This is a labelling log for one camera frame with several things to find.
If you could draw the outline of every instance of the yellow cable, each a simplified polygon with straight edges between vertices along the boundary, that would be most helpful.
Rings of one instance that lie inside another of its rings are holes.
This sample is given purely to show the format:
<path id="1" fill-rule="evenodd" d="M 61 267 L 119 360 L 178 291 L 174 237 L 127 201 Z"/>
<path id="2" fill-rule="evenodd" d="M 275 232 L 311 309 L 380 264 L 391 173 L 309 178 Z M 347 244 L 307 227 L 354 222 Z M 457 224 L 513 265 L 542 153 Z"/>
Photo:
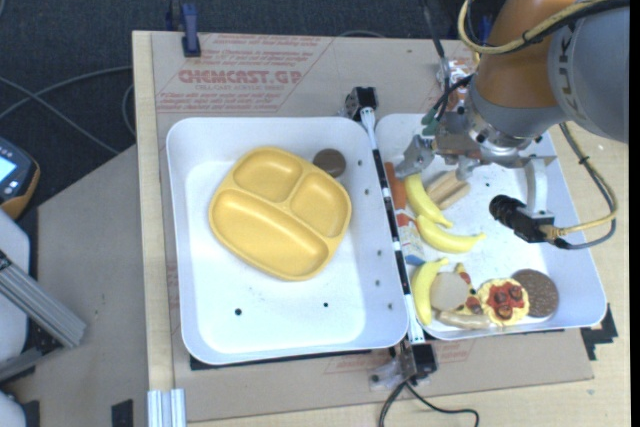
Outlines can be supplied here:
<path id="1" fill-rule="evenodd" d="M 466 0 L 462 5 L 462 8 L 460 9 L 460 14 L 458 15 L 459 37 L 465 43 L 465 45 L 467 45 L 471 50 L 478 52 L 479 54 L 496 55 L 496 54 L 504 54 L 507 52 L 513 52 L 515 50 L 518 50 L 520 47 L 526 45 L 529 41 L 538 37 L 540 34 L 542 34 L 544 31 L 546 31 L 549 27 L 553 26 L 554 24 L 561 22 L 562 20 L 570 16 L 579 14 L 580 12 L 589 9 L 596 4 L 599 4 L 602 2 L 609 2 L 611 0 L 581 0 L 581 1 L 575 2 L 567 6 L 566 8 L 558 11 L 557 13 L 551 15 L 550 17 L 546 18 L 545 20 L 540 22 L 538 25 L 536 25 L 532 29 L 529 29 L 528 31 L 526 31 L 519 38 L 516 38 L 508 43 L 505 43 L 504 45 L 500 45 L 496 47 L 479 45 L 473 42 L 467 35 L 465 21 L 467 17 L 467 12 L 469 10 L 470 2 L 473 2 L 473 1 L 474 0 Z"/>
<path id="2" fill-rule="evenodd" d="M 577 150 L 576 153 L 582 156 L 581 158 L 584 158 L 584 153 L 582 153 L 582 150 L 580 149 L 577 141 L 573 137 L 573 134 L 570 132 L 569 127 L 566 124 L 565 124 L 565 135 L 567 136 L 568 139 L 570 139 L 570 144 L 572 144 L 576 148 Z M 610 223 L 616 218 L 616 215 L 618 212 L 618 199 L 616 198 L 616 195 L 613 189 L 604 180 L 602 175 L 592 165 L 589 165 L 589 168 L 591 170 L 591 173 L 598 179 L 602 187 L 606 189 L 607 194 L 611 199 L 611 212 L 600 219 L 596 219 L 595 221 L 588 221 L 586 223 L 581 223 L 581 224 L 577 224 L 575 226 L 569 226 L 566 228 L 557 228 L 553 225 L 546 225 L 544 227 L 541 227 L 541 229 L 547 235 L 548 240 L 554 240 L 554 239 L 557 239 L 558 237 L 563 237 L 569 233 L 574 233 L 576 231 L 589 230 L 591 228 L 595 228 L 596 226 L 601 226 L 603 224 Z"/>

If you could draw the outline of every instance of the metal bracket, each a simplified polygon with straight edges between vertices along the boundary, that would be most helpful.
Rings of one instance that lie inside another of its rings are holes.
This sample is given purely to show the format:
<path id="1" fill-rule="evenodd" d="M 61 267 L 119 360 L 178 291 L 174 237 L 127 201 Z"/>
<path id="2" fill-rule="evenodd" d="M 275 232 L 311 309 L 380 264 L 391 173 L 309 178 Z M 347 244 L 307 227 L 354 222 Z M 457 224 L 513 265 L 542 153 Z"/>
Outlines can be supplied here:
<path id="1" fill-rule="evenodd" d="M 184 390 L 147 392 L 149 427 L 186 427 L 187 408 Z"/>
<path id="2" fill-rule="evenodd" d="M 23 372 L 35 366 L 36 363 L 39 363 L 44 356 L 36 347 L 32 347 L 15 358 L 8 359 L 0 365 L 0 384 L 17 378 Z"/>
<path id="3" fill-rule="evenodd" d="M 427 142 L 419 135 L 413 139 L 404 150 L 404 160 L 396 166 L 396 176 L 400 179 L 422 172 L 433 162 L 433 151 Z"/>
<path id="4" fill-rule="evenodd" d="M 366 107 L 374 111 L 378 108 L 376 88 L 354 87 L 344 101 L 342 116 L 352 119 L 353 121 L 362 121 L 360 114 L 362 109 Z"/>
<path id="5" fill-rule="evenodd" d="M 372 391 L 391 390 L 417 373 L 416 361 L 410 348 L 396 354 L 391 361 L 369 372 Z"/>
<path id="6" fill-rule="evenodd" d="M 48 295 L 22 269 L 0 251 L 0 293 L 64 347 L 80 345 L 86 324 L 64 304 Z"/>
<path id="7" fill-rule="evenodd" d="M 547 163 L 546 157 L 532 157 L 524 165 L 527 177 L 527 207 L 522 210 L 533 219 L 551 215 L 547 210 Z"/>

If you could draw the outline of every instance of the blue clamp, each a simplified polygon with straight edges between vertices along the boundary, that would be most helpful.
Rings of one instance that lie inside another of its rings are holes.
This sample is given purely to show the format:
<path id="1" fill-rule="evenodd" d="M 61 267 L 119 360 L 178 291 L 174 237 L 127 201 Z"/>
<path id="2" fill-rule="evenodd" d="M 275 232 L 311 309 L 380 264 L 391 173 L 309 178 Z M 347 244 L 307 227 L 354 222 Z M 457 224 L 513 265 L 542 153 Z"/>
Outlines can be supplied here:
<path id="1" fill-rule="evenodd" d="M 198 39 L 196 6 L 194 4 L 183 4 L 180 14 L 180 21 L 184 27 L 182 38 L 182 50 L 185 57 L 200 57 L 200 40 Z"/>

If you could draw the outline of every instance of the wooden table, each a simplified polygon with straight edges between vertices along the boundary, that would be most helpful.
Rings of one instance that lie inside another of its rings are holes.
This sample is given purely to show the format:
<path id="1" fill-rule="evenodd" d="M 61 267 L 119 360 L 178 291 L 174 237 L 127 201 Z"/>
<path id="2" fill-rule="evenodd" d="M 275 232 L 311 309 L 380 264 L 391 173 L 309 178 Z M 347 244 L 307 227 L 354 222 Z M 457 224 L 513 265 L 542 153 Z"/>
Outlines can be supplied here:
<path id="1" fill-rule="evenodd" d="M 156 105 L 152 33 L 134 32 L 133 57 L 138 133 L 138 166 L 141 192 L 141 224 L 145 279 L 146 334 L 149 389 L 175 388 L 169 324 L 169 301 L 165 263 L 163 212 L 160 201 Z M 425 56 L 437 63 L 435 54 Z M 592 255 L 616 323 L 618 337 L 596 349 L 595 378 L 588 381 L 502 389 L 439 397 L 442 408 L 473 408 L 483 425 L 630 425 L 629 352 L 629 231 L 628 145 L 604 140 L 575 129 L 584 151 L 605 179 L 612 184 L 620 203 L 617 231 L 606 243 L 592 248 Z M 601 217 L 606 204 L 586 172 L 564 142 L 557 128 L 552 138 L 562 163 L 574 206 L 581 220 Z M 589 239 L 597 233 L 587 234 Z M 271 414 L 218 421 L 198 426 L 373 426 L 380 403 Z M 387 416 L 387 425 L 472 425 L 471 417 L 448 416 L 427 410 L 417 400 L 400 400 Z"/>

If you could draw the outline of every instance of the toy food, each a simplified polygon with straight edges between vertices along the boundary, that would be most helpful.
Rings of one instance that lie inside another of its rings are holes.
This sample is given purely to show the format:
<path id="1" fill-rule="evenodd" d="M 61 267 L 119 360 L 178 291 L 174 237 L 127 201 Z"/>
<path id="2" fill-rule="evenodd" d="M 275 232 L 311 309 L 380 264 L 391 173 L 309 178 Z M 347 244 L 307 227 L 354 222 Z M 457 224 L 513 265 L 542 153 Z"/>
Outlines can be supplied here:
<path id="1" fill-rule="evenodd" d="M 453 226 L 453 223 L 444 216 L 440 208 L 438 208 L 427 194 L 422 184 L 420 173 L 407 176 L 404 179 L 404 188 L 407 192 L 409 205 L 411 205 L 417 217 L 424 216 L 432 222 L 441 224 L 447 228 Z"/>
<path id="2" fill-rule="evenodd" d="M 462 329 L 488 329 L 491 327 L 491 319 L 484 313 L 466 314 L 457 311 L 441 311 L 438 312 L 436 318 L 447 326 Z"/>
<path id="3" fill-rule="evenodd" d="M 467 283 L 457 272 L 440 272 L 431 284 L 431 306 L 436 310 L 455 310 L 467 299 Z"/>
<path id="4" fill-rule="evenodd" d="M 469 276 L 464 264 L 462 262 L 458 262 L 456 264 L 455 271 L 467 284 L 467 297 L 464 304 L 458 308 L 457 313 L 462 315 L 484 315 L 482 306 L 480 305 L 480 299 L 478 299 L 478 293 L 476 289 L 473 288 L 471 276 Z"/>
<path id="5" fill-rule="evenodd" d="M 445 210 L 466 196 L 471 185 L 466 180 L 458 180 L 455 171 L 449 171 L 436 178 L 425 187 L 427 195 L 440 210 Z"/>
<path id="6" fill-rule="evenodd" d="M 416 315 L 423 326 L 431 324 L 431 285 L 443 265 L 449 263 L 448 258 L 425 262 L 420 265 L 411 277 L 411 292 L 416 306 Z"/>
<path id="7" fill-rule="evenodd" d="M 331 260 L 351 218 L 346 189 L 276 147 L 240 158 L 209 204 L 209 225 L 232 253 L 283 280 L 312 278 Z"/>
<path id="8" fill-rule="evenodd" d="M 546 274 L 534 269 L 522 269 L 513 279 L 522 284 L 529 294 L 529 316 L 548 317 L 558 308 L 558 288 Z"/>
<path id="9" fill-rule="evenodd" d="M 485 282 L 478 290 L 478 300 L 491 322 L 500 326 L 511 326 L 529 313 L 529 295 L 513 278 Z"/>
<path id="10" fill-rule="evenodd" d="M 344 155 L 332 148 L 327 148 L 316 153 L 312 162 L 315 166 L 326 171 L 334 178 L 338 178 L 347 168 L 347 161 Z"/>
<path id="11" fill-rule="evenodd" d="M 450 233 L 422 214 L 418 215 L 416 223 L 424 241 L 443 253 L 467 253 L 473 249 L 477 242 L 487 237 L 482 232 L 477 235 Z"/>

